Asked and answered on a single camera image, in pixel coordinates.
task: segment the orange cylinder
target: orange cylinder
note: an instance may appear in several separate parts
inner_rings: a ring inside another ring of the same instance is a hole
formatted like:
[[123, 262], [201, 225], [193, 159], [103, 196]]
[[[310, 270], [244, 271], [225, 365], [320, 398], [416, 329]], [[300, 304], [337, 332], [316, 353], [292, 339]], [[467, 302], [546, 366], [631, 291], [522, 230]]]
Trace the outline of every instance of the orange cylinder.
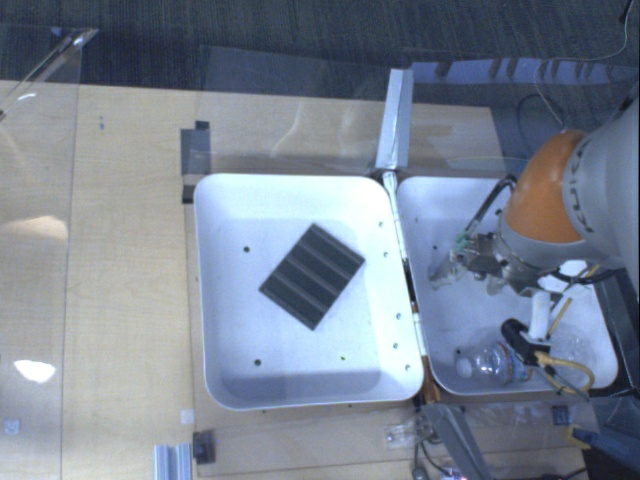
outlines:
[[509, 227], [520, 235], [551, 243], [582, 240], [564, 209], [562, 178], [569, 157], [585, 133], [552, 136], [525, 167], [505, 208]]

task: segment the water bottle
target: water bottle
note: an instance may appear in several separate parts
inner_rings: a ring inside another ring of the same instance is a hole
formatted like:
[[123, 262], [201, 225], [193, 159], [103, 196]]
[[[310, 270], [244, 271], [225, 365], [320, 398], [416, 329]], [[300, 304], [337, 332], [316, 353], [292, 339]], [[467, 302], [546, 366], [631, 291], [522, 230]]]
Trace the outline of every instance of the water bottle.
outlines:
[[479, 345], [459, 354], [456, 371], [464, 379], [474, 378], [484, 385], [495, 386], [526, 382], [533, 375], [531, 367], [520, 361], [501, 341]]

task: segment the white plastic tray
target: white plastic tray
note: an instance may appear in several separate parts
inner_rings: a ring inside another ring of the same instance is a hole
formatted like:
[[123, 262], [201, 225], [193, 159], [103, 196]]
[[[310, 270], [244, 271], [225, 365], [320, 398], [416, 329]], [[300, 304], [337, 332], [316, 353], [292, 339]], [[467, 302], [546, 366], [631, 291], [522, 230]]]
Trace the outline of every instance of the white plastic tray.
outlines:
[[[216, 174], [195, 198], [210, 394], [237, 410], [404, 400], [423, 368], [389, 199], [360, 177]], [[311, 331], [259, 287], [311, 224], [365, 258]]]
[[[433, 290], [429, 283], [429, 274], [445, 257], [456, 234], [464, 229], [496, 181], [414, 177], [403, 181], [398, 190], [398, 206], [433, 374], [442, 387], [459, 395], [550, 389], [537, 377], [502, 388], [481, 386], [473, 379], [461, 378], [455, 369], [457, 349], [487, 337], [500, 339], [500, 325], [508, 318], [528, 324], [530, 299], [516, 296], [509, 287], [489, 296], [486, 281], [475, 281], [470, 273], [438, 290]], [[503, 207], [507, 197], [505, 191], [494, 208]], [[489, 211], [478, 231], [495, 231], [496, 224], [497, 217]], [[550, 285], [545, 288], [560, 290], [565, 286], [559, 282], [552, 286], [554, 282], [548, 281]], [[552, 336], [551, 351], [554, 340], [569, 337], [581, 341], [586, 350], [584, 362], [595, 375], [593, 387], [608, 386], [616, 378], [618, 363], [597, 297], [591, 287], [574, 286], [571, 290], [573, 303]]]

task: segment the wooden surface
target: wooden surface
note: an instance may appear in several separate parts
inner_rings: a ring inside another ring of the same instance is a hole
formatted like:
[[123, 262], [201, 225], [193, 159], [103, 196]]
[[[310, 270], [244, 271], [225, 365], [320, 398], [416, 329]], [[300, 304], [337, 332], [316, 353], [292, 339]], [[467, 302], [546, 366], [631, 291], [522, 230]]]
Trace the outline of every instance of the wooden surface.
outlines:
[[[240, 141], [242, 151], [251, 151], [262, 133], [270, 137], [268, 150], [276, 155], [295, 155], [317, 141], [333, 141], [345, 158], [360, 161], [377, 138], [379, 121], [373, 124], [372, 116], [381, 116], [382, 108], [381, 103], [296, 102], [264, 96], [207, 98], [213, 98], [215, 106], [203, 106], [203, 96], [190, 92], [79, 89], [64, 323], [65, 480], [151, 478], [153, 446], [189, 441], [195, 428], [188, 419], [183, 423], [183, 416], [189, 415], [184, 411], [194, 409], [194, 371], [180, 129], [193, 128], [197, 118], [210, 118], [213, 136], [221, 142], [233, 138], [229, 144], [234, 147], [240, 147]], [[438, 166], [446, 165], [438, 151], [453, 144], [476, 156], [499, 154], [486, 109], [438, 112], [425, 106], [416, 115], [426, 127], [417, 134], [417, 144], [422, 142], [421, 151]], [[277, 133], [270, 131], [270, 123], [277, 123]], [[314, 138], [314, 130], [325, 138]], [[201, 381], [196, 381], [196, 389], [201, 389]], [[263, 415], [254, 416], [255, 420], [246, 413], [242, 423], [264, 421]], [[353, 428], [347, 434], [358, 435]], [[237, 450], [239, 463], [250, 457], [247, 448]], [[537, 465], [540, 472], [567, 472], [582, 464], [573, 448], [492, 453], [487, 460], [507, 470], [508, 464]], [[35, 478], [19, 467], [12, 475]], [[396, 458], [229, 478], [408, 479], [410, 461]]]

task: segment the bottle cap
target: bottle cap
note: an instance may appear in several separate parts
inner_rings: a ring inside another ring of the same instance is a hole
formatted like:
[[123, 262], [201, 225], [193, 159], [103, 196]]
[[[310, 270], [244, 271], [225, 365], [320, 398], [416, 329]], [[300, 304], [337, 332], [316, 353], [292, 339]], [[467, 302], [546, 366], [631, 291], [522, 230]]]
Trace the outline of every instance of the bottle cap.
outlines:
[[471, 361], [469, 361], [466, 357], [462, 359], [458, 359], [456, 362], [456, 371], [458, 375], [463, 379], [468, 379], [473, 374], [473, 366], [471, 366]]

